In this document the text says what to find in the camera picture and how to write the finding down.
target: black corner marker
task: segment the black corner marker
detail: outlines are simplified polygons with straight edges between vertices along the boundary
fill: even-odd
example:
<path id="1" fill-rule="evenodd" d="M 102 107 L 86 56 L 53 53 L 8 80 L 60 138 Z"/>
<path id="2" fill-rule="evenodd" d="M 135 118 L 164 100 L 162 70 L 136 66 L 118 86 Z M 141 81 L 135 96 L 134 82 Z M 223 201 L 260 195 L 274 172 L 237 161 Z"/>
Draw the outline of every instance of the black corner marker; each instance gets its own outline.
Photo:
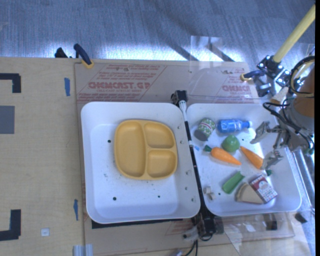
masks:
<path id="1" fill-rule="evenodd" d="M 0 241 L 16 240 L 21 236 L 21 209 L 11 210 L 9 230 L 0 231 Z"/>
<path id="2" fill-rule="evenodd" d="M 18 73 L 0 73 L 0 80 L 12 80 L 12 93 L 21 93 L 21 76 Z"/>

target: green ball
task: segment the green ball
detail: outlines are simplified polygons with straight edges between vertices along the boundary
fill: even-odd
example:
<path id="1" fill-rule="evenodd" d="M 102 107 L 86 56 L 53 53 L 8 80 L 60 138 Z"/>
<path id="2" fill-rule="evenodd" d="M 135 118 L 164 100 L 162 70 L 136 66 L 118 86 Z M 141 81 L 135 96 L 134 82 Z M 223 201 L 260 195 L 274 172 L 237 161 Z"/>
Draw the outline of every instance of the green ball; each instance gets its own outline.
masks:
<path id="1" fill-rule="evenodd" d="M 236 136 L 229 135 L 223 140 L 221 147 L 227 152 L 235 152 L 240 148 L 240 142 Z"/>

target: bread slice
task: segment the bread slice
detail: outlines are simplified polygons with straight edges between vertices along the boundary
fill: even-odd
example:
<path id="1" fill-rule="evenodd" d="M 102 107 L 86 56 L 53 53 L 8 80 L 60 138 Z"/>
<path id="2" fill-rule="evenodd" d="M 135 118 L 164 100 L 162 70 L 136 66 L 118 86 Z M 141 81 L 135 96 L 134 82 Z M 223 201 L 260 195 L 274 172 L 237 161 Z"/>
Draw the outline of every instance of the bread slice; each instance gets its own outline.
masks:
<path id="1" fill-rule="evenodd" d="M 235 195 L 235 200 L 237 202 L 245 202 L 262 205 L 264 201 L 260 196 L 254 191 L 254 189 L 248 184 L 243 183 Z"/>

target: yellow plate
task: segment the yellow plate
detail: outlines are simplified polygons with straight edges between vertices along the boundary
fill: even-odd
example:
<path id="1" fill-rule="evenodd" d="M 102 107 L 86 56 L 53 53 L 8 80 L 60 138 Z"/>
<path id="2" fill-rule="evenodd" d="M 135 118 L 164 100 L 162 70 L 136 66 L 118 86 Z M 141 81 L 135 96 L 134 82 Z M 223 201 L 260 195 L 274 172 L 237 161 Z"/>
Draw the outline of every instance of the yellow plate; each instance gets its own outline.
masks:
<path id="1" fill-rule="evenodd" d="M 151 120 L 121 122 L 114 135 L 114 158 L 118 170 L 137 180 L 159 180 L 172 175 L 178 164 L 174 133 Z"/>

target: gray square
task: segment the gray square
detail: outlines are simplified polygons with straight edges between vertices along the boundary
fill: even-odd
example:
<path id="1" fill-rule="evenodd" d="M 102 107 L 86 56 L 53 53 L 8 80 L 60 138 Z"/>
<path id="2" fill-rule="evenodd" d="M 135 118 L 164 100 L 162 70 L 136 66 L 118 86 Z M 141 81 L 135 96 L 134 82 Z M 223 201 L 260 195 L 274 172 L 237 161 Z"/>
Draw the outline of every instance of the gray square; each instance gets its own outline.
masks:
<path id="1" fill-rule="evenodd" d="M 0 134 L 15 133 L 15 106 L 0 106 Z"/>

